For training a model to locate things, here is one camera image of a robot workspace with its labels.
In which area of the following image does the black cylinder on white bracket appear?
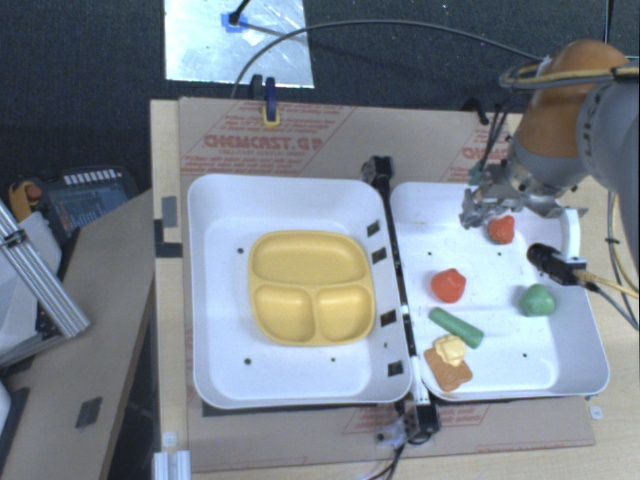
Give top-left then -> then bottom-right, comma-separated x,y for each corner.
526,208 -> 589,287

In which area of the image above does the brown cardboard board red print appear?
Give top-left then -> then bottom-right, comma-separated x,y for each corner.
177,96 -> 597,474

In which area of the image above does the green toy cucumber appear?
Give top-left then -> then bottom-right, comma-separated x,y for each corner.
428,307 -> 485,349

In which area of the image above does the green toy pepper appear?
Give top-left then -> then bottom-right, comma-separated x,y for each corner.
518,283 -> 557,318

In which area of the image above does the white plastic tray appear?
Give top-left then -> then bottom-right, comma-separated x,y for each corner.
186,173 -> 414,411
389,181 -> 611,402

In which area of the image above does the orange toy biscuit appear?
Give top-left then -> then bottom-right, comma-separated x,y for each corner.
423,346 -> 474,393

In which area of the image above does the red toy pepper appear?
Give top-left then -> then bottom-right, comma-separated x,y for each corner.
487,214 -> 516,245
430,268 -> 468,304

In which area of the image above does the black block with thin wires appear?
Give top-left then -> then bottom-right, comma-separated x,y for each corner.
361,155 -> 394,185
375,401 -> 441,448

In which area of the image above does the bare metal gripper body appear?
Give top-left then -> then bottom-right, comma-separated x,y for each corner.
478,162 -> 589,219

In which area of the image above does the yellow divided plate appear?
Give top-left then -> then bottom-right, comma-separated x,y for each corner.
247,230 -> 377,348

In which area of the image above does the thin black and white rod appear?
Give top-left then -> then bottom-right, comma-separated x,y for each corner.
377,175 -> 426,404

